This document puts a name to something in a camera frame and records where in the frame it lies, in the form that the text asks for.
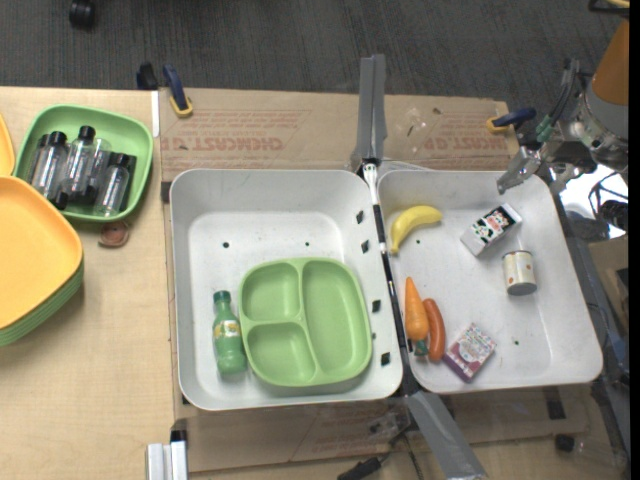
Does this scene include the green plastic bottle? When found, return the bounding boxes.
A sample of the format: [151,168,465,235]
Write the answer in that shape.
[211,290,249,377]

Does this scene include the white milk carton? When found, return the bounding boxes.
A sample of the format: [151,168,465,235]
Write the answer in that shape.
[459,203,523,258]

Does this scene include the yellow banana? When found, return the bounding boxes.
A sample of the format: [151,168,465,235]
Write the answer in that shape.
[388,204,444,257]

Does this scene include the black block with thin wires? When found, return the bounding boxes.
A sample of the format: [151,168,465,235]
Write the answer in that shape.
[337,456,384,480]

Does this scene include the thin black and white rod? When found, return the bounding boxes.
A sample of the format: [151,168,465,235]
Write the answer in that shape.
[362,162,420,397]

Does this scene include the green divided plate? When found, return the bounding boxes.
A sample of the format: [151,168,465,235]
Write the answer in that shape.
[238,256,374,398]

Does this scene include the white plastic tray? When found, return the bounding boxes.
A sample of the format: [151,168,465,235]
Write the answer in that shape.
[168,167,404,413]
[375,169,605,396]

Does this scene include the small white can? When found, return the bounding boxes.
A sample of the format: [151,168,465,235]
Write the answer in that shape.
[501,249,539,297]

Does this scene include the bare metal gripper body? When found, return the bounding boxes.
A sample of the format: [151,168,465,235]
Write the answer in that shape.
[538,110,630,173]

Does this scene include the black cylinder on white bracket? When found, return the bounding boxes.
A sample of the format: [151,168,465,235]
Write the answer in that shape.
[557,167,630,242]

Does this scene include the brown cardboard board red print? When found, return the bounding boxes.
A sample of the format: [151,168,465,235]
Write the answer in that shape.
[158,86,591,474]

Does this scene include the orange sausage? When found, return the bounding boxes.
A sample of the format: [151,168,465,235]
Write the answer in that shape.
[422,297,447,363]

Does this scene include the pink and purple packet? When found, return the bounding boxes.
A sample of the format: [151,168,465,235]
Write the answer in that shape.
[442,322,498,384]

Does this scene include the yellow plate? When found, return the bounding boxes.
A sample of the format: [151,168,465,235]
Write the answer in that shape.
[0,175,84,330]
[0,112,17,177]

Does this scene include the clear plastic bottle black cap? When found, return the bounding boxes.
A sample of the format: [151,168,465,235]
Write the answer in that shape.
[63,125,97,200]
[93,152,132,218]
[30,131,70,200]
[92,137,114,170]

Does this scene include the orange carrot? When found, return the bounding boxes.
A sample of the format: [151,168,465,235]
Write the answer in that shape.
[403,276,432,358]

